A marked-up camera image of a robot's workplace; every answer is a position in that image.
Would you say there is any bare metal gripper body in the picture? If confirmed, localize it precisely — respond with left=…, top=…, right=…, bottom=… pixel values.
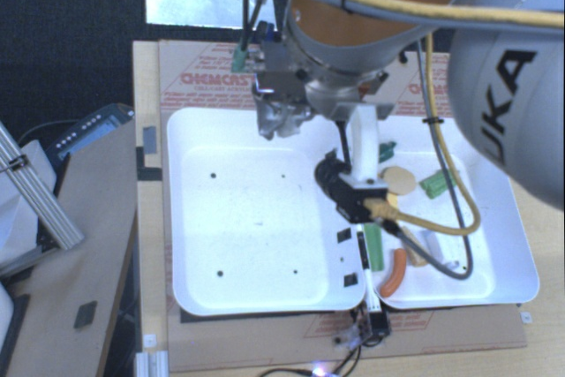
left=252, top=68, right=395, bottom=123

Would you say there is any white plastic tray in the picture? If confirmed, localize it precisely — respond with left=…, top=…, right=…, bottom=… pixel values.
left=166, top=107, right=370, bottom=317
left=335, top=114, right=541, bottom=311

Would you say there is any tan round biscuit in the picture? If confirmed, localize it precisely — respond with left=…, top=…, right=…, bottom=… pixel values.
left=380, top=165, right=418, bottom=197

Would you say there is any light green ridged toy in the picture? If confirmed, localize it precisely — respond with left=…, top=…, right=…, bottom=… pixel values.
left=418, top=170, right=460, bottom=200

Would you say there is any green toy stick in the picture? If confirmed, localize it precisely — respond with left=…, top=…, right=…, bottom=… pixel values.
left=363, top=223, right=386, bottom=273

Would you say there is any thin black and white rod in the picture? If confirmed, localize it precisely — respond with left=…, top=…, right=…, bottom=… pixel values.
left=355, top=224, right=383, bottom=314

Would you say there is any tan toy bread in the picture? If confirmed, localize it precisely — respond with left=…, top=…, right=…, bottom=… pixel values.
left=403, top=230, right=430, bottom=268

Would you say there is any orange toy sausage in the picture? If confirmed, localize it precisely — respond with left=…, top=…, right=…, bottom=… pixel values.
left=380, top=247, right=408, bottom=298

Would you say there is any white packet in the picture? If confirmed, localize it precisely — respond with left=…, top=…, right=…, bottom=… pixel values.
left=421, top=230, right=448, bottom=261

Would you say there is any brown cardboard board red print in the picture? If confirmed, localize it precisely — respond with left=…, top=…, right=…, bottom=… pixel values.
left=157, top=40, right=529, bottom=373

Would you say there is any black cylinder on white bracket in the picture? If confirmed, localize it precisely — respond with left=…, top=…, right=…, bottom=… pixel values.
left=313, top=103, right=392, bottom=225

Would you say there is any black block with thin wires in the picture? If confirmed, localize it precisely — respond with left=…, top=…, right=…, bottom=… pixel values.
left=348, top=308, right=393, bottom=346

